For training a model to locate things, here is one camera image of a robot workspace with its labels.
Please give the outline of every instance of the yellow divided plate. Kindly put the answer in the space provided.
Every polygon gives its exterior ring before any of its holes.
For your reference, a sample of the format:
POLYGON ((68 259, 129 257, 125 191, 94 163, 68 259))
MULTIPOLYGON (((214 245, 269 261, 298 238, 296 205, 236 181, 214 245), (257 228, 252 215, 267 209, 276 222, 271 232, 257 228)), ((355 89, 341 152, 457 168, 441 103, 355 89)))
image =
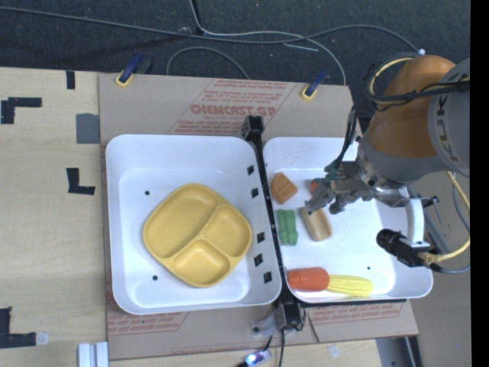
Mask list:
POLYGON ((173 191, 144 224, 144 245, 194 287, 223 280, 251 246, 246 218, 214 190, 189 183, 173 191))

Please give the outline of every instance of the yellow cable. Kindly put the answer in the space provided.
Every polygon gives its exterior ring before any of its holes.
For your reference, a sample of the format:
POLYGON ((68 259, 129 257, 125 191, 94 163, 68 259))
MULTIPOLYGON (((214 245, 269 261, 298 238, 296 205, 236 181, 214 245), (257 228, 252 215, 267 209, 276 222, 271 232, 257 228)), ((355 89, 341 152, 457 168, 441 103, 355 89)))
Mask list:
MULTIPOLYGON (((458 191, 458 194, 460 194, 461 198, 464 200, 464 203, 467 206, 467 209, 470 213, 471 204, 468 201, 468 198, 465 195, 464 191, 461 189, 460 185, 458 184, 457 180, 455 179, 455 177, 453 176, 453 174, 451 172, 447 171, 446 174, 447 174, 448 178, 450 179, 450 181, 452 182, 455 189, 458 191)), ((424 252, 424 253, 419 253, 418 257, 420 257, 426 264, 441 262, 441 261, 448 260, 449 258, 453 258, 453 257, 461 254, 462 252, 464 252, 467 249, 468 246, 470 246, 470 244, 471 244, 471 235, 469 233, 468 238, 464 242, 464 244, 451 253, 432 254, 432 253, 424 252)))

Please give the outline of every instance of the cardboard box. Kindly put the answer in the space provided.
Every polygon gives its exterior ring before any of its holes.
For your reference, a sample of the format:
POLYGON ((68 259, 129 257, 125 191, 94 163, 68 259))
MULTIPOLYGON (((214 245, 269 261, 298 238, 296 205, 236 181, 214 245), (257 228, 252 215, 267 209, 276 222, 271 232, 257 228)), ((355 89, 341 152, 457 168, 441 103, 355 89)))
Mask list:
MULTIPOLYGON (((272 306, 134 316, 112 296, 108 245, 105 147, 117 135, 239 135, 246 115, 261 115, 263 141, 279 137, 343 137, 351 109, 346 86, 319 86, 310 101, 305 83, 139 76, 122 89, 115 74, 99 74, 102 189, 105 230, 107 328, 112 360, 261 348, 251 323, 272 306)), ((410 302, 374 303, 307 310, 303 330, 287 344, 310 344, 418 333, 410 302)))

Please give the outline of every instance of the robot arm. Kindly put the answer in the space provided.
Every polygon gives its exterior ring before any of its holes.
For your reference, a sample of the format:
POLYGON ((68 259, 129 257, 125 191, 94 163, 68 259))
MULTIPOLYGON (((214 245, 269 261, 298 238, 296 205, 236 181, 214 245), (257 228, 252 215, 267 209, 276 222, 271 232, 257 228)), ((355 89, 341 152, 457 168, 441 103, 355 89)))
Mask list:
POLYGON ((437 56, 402 57, 388 60, 371 72, 367 91, 379 107, 358 146, 355 161, 343 161, 355 130, 355 114, 348 118, 345 146, 316 181, 309 213, 329 206, 331 214, 345 210, 362 198, 388 206, 406 208, 409 231, 404 236, 382 230, 377 243, 409 266, 424 265, 420 252, 427 252, 423 227, 413 214, 423 207, 406 187, 435 171, 470 174, 470 60, 454 65, 437 56), (407 61, 387 87, 384 96, 374 95, 374 81, 386 67, 407 61))

